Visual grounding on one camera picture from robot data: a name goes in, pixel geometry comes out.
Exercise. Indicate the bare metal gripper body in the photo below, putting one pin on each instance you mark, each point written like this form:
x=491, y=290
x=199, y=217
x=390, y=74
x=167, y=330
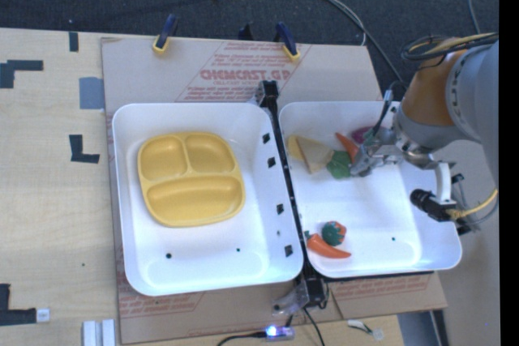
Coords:
x=389, y=152

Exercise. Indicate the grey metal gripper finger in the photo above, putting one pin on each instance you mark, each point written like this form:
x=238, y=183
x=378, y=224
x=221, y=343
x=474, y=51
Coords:
x=370, y=169
x=357, y=167

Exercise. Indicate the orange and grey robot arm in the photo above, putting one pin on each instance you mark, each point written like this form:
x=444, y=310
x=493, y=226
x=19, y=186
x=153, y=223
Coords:
x=454, y=93

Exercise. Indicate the green toy broccoli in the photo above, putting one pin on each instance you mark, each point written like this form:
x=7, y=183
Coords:
x=340, y=167

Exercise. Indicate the purple toy vegetable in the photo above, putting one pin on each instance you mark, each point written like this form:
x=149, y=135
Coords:
x=361, y=133

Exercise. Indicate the white plastic tray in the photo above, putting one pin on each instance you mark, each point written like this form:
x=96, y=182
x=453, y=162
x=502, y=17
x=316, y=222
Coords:
x=365, y=206
x=202, y=255

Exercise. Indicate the tan toy bread wedge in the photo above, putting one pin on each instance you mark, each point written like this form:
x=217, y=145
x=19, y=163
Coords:
x=315, y=155

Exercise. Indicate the red and green toy tomato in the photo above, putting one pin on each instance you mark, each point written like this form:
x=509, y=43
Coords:
x=334, y=233

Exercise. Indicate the thin black rod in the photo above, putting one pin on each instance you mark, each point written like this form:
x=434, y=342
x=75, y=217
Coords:
x=288, y=178

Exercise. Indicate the orange toy carrot green top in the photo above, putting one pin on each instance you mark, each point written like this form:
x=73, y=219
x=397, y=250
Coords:
x=324, y=248

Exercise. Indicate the yellow divided plate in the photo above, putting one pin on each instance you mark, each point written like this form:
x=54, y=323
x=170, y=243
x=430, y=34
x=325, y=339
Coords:
x=190, y=178

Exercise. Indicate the brown cardboard board red print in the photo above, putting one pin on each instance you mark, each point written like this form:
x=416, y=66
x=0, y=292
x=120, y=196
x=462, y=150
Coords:
x=170, y=73

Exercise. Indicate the black cylinder on white bracket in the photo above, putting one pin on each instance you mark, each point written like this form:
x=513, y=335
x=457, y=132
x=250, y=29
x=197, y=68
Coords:
x=430, y=203

